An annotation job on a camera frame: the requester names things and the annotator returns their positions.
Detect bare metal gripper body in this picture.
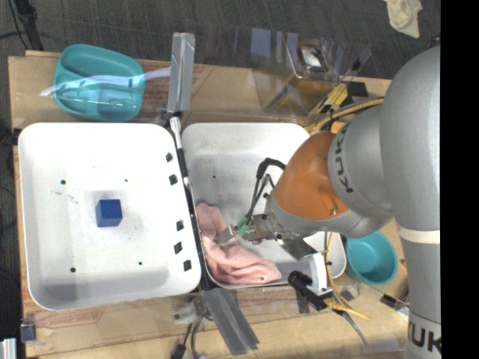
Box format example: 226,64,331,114
243,212,286,246

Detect pink towel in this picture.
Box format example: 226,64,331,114
195,201,283,286

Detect white plastic tray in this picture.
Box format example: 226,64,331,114
17,122,203,311
180,122,347,289

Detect teal bowl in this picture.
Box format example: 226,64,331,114
344,230,399,286

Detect blue cube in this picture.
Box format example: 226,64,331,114
94,198,123,228

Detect brown cardboard board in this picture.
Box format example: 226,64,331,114
7,49,409,359

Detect teal divided plate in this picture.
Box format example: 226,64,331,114
52,43,147,123

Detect white crumpled cloth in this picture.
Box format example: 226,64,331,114
376,0,424,40

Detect black cylinder on white bracket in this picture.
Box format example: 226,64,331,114
282,233,335,313

